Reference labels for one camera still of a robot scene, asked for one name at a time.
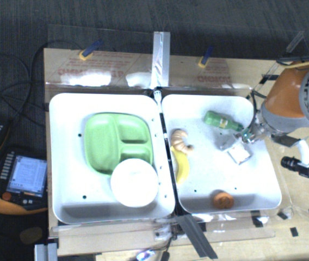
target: green bottle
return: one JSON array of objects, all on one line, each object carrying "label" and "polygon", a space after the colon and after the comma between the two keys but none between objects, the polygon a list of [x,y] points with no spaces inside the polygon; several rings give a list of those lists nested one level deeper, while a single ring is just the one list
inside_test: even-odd
[{"label": "green bottle", "polygon": [[213,111],[206,112],[204,123],[222,129],[234,129],[237,132],[241,132],[243,130],[243,125],[240,123],[227,119],[226,117],[223,117]]}]

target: brown donut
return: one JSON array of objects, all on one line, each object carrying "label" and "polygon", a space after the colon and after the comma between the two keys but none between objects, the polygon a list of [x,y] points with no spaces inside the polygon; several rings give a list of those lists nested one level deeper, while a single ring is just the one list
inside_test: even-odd
[{"label": "brown donut", "polygon": [[234,199],[232,195],[220,192],[214,196],[213,204],[218,209],[230,209],[234,205]]}]

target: lcd screen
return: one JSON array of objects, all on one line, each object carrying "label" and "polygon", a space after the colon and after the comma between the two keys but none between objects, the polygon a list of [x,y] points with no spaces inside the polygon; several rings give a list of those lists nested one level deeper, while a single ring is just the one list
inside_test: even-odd
[{"label": "lcd screen", "polygon": [[42,197],[47,175],[47,161],[24,156],[15,158],[7,186],[9,192],[28,192]]}]

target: banana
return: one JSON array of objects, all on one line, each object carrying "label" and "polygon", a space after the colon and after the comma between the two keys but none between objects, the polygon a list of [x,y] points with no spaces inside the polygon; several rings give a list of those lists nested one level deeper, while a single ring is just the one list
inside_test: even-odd
[{"label": "banana", "polygon": [[189,175],[189,163],[185,153],[180,152],[174,147],[170,147],[170,150],[174,153],[177,162],[176,183],[182,184]]}]

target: green plate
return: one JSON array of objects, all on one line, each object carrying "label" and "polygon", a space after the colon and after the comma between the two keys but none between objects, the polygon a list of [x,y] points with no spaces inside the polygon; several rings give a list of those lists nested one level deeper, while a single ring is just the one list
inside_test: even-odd
[{"label": "green plate", "polygon": [[147,123],[130,114],[99,113],[88,119],[84,131],[85,157],[96,171],[111,175],[118,163],[142,159],[153,163]]}]

